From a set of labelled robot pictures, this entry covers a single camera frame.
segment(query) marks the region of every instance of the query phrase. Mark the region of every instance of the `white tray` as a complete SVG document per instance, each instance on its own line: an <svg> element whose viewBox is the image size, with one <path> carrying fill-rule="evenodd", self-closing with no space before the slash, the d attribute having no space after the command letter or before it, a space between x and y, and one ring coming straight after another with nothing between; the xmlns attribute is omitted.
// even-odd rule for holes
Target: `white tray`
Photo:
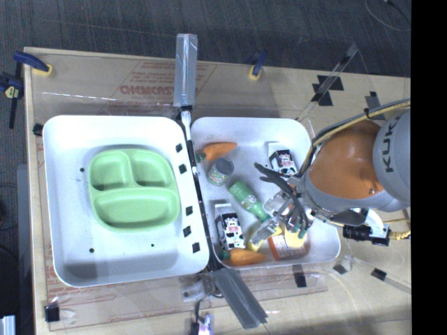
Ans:
<svg viewBox="0 0 447 335"><path fill-rule="evenodd" d="M260 163L270 167L268 160L268 144L280 142L291 150L295 164L300 167L310 147L310 139L305 127L292 119L278 118L244 118L244 117L203 117L195 121L191 127L191 138L194 149L200 151L206 144L213 142L236 142L237 147L226 154L235 166L234 173L223 186L214 186L206 179L206 172L211 167L211 161L198 164L200 189L207 214L207 222L215 253L219 252L219 236L215 225L214 208L216 204L230 202L236 210L243 232L253 230L259 224L258 219L244 210L239 202L230 194L228 188L237 180L243 181L265 203L279 187L261 181L263 176L254 167ZM340 250L339 235L336 228L318 220L310 227L307 237L309 251L302 257L292 260L275 260L268 243L263 242L260 252L267 259L256 265L236 268L281 267L306 263L326 262L335 259Z"/></svg>
<svg viewBox="0 0 447 335"><path fill-rule="evenodd" d="M43 143L54 270L63 282L105 285L194 274L206 267L209 249L177 123L163 117L58 116L45 124ZM182 206L176 221L153 230L117 232L96 220L89 199L90 160L122 147L151 149L168 159Z"/></svg>

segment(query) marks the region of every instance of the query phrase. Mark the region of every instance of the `green divided plate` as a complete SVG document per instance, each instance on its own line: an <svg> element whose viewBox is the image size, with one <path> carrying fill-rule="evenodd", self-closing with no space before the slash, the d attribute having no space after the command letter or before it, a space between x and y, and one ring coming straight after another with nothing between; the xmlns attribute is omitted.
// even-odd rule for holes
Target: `green divided plate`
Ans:
<svg viewBox="0 0 447 335"><path fill-rule="evenodd" d="M155 151L118 149L89 166L91 205L111 230L148 230L177 219L180 196L170 163Z"/></svg>

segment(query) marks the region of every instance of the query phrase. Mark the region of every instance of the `green bottle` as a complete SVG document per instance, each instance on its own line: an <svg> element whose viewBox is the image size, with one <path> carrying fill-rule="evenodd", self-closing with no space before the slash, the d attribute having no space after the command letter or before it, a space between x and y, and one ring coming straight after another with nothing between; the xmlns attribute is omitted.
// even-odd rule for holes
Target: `green bottle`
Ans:
<svg viewBox="0 0 447 335"><path fill-rule="evenodd" d="M237 201L240 202L242 207L258 217L261 222L271 218L271 216L264 211L262 204L254 195L254 192L250 190L242 181L236 181L229 188L229 191L231 195L233 195Z"/></svg>

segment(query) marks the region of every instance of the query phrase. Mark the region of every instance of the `table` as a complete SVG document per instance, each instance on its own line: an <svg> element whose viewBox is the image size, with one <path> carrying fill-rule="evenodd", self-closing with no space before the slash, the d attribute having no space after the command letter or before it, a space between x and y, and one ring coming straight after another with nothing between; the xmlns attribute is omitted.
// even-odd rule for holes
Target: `table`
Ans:
<svg viewBox="0 0 447 335"><path fill-rule="evenodd" d="M110 298L85 292L78 303L72 292L58 290L48 255L48 214L41 136L34 133L58 114L164 114L172 117L173 60L26 47L25 52L53 65L48 77L24 67L27 151L29 168L31 247L34 317L37 334L188 334L193 304L181 302L179 283L162 280L168 296L160 293L160 282L121 285ZM308 104L328 71L263 67L258 81L248 78L249 66L198 62L196 104L193 121L201 116L253 116L296 118ZM312 134L321 128L361 113L365 97L376 95L382 104L410 98L409 78L341 73L330 90L332 106L317 105L303 121ZM401 218L402 212L383 214L384 220ZM393 224L393 230L406 224ZM214 333L226 334L410 334L411 333L411 241L391 241L389 247L342 239L340 260L351 257L353 268L341 275L333 263L303 266L306 289L297 289L287 272L269 273L275 287L255 294L268 314L268 323L243 329L222 299L204 303L201 313L214 316ZM370 276L371 267L387 272L391 282ZM252 274L250 286L268 283L262 274ZM44 308L60 294L62 321L46 322ZM159 302L150 307L144 295ZM166 297L177 302L163 307ZM114 313L117 305L124 310ZM101 317L104 314L113 316Z"/></svg>

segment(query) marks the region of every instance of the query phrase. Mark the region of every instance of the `gray floor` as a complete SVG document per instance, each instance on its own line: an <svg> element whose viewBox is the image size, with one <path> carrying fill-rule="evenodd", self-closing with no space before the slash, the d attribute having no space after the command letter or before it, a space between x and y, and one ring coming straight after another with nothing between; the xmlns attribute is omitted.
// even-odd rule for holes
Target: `gray floor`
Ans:
<svg viewBox="0 0 447 335"><path fill-rule="evenodd" d="M0 0L0 70L24 46L173 58L178 33L198 35L198 59L332 70L356 42L347 72L411 76L411 0ZM0 246L18 257L17 166L26 163L24 106L14 129L0 97Z"/></svg>

